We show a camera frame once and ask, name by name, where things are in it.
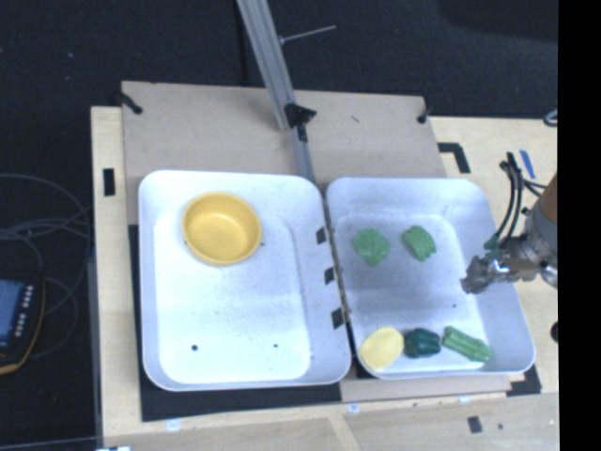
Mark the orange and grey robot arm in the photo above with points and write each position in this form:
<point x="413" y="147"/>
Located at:
<point x="547" y="214"/>

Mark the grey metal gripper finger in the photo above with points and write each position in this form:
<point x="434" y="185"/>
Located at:
<point x="473" y="284"/>
<point x="480" y="264"/>

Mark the thin black and white rod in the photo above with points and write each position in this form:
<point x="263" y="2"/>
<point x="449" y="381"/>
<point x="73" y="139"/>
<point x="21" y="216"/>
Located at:
<point x="339" y="270"/>

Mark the yellow toy lemon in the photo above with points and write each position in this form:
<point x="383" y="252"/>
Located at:
<point x="381" y="348"/>

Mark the white plastic tray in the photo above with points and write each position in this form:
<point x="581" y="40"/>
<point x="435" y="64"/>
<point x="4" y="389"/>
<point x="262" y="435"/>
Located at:
<point x="413" y="294"/>
<point x="235" y="308"/>

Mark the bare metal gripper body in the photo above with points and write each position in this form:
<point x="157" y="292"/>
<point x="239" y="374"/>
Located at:
<point x="523" y="262"/>

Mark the brown cardboard board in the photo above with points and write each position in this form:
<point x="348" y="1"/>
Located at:
<point x="225" y="125"/>

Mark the light green ridged toy vegetable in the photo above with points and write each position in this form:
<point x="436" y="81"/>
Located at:
<point x="419" y="243"/>

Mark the dark green toy pepper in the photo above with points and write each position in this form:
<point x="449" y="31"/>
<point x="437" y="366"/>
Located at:
<point x="422" y="343"/>

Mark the light green toy celery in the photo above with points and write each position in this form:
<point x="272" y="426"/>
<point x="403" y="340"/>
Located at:
<point x="466" y="344"/>

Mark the yellow bowl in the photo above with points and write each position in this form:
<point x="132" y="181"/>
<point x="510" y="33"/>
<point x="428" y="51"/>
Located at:
<point x="221" y="229"/>

